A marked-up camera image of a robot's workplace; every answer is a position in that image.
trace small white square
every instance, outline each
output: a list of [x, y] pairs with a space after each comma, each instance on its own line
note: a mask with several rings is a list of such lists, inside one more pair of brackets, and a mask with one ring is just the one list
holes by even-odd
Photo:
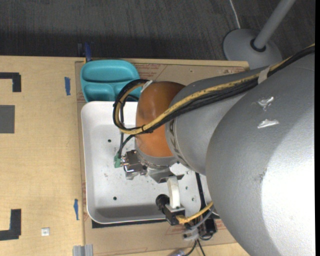
[[41, 228], [41, 236], [50, 236], [50, 227]]

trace teal container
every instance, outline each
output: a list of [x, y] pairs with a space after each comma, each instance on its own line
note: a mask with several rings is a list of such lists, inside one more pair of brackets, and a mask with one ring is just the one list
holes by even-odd
[[[89, 61], [83, 65], [80, 72], [82, 92], [87, 102], [114, 102], [126, 84], [139, 78], [135, 66], [121, 59]], [[140, 93], [141, 87], [130, 95], [139, 98]]]

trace metal pole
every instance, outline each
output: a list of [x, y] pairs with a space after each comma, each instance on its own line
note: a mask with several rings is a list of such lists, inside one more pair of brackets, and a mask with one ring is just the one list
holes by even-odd
[[253, 45], [263, 49], [296, 0], [281, 0], [255, 38]]

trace white tray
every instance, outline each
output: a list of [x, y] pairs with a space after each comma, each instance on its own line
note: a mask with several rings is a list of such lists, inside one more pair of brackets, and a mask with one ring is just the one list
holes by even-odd
[[[127, 102], [124, 120], [133, 127], [136, 119], [136, 102]], [[163, 220], [165, 216], [156, 206], [160, 194], [169, 195], [166, 183], [158, 184], [148, 175], [127, 180], [122, 167], [114, 167], [114, 156], [119, 149], [120, 132], [114, 125], [113, 102], [92, 101], [81, 111], [87, 211], [100, 224]], [[124, 147], [122, 154], [134, 149], [134, 139]], [[185, 174], [179, 180], [181, 204], [190, 216], [199, 211], [201, 202], [196, 175], [182, 164], [174, 164], [171, 171]], [[210, 202], [207, 181], [201, 177], [206, 202]]]

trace metal stand base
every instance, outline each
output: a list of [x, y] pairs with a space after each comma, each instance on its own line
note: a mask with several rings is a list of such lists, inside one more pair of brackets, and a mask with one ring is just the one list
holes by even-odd
[[265, 45], [264, 51], [257, 51], [251, 46], [257, 35], [258, 32], [251, 29], [236, 29], [227, 34], [223, 41], [227, 60], [247, 61], [252, 70], [282, 61], [278, 47], [271, 41]]

